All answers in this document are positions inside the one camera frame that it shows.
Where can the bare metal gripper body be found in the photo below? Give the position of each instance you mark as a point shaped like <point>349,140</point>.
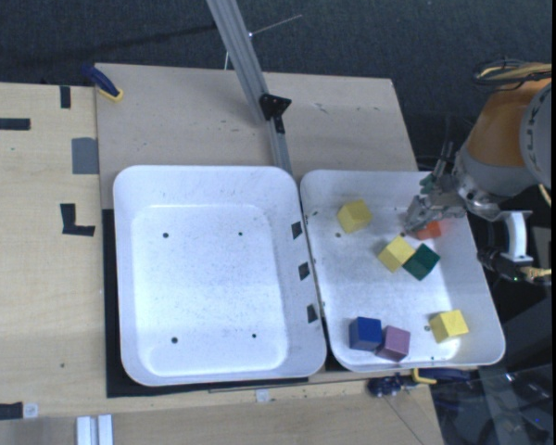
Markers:
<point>449,199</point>

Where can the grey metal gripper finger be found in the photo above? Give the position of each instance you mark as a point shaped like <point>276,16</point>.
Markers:
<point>427,220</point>
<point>411,218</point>

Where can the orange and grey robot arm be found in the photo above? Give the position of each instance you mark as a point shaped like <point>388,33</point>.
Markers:
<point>500,128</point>

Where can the orange cube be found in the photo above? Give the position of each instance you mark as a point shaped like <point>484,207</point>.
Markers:
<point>432,232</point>

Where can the yellow cube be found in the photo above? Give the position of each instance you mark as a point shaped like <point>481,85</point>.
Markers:
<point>395,254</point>
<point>355,216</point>
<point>448,326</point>

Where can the green cube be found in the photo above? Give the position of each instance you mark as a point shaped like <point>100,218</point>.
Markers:
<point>421,262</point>

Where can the white plastic tray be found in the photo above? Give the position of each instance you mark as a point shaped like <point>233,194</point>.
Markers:
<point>370,295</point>
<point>213,285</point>

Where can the blue cube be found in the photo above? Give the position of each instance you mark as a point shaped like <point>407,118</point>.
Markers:
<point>365,333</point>

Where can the purple cube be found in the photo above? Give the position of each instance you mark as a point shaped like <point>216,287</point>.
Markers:
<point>394,343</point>

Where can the pale wood board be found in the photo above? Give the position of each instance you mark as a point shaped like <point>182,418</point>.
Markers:
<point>190,118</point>

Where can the black cylinder on white bracket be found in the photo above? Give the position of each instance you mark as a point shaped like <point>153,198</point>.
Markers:
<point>518,239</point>

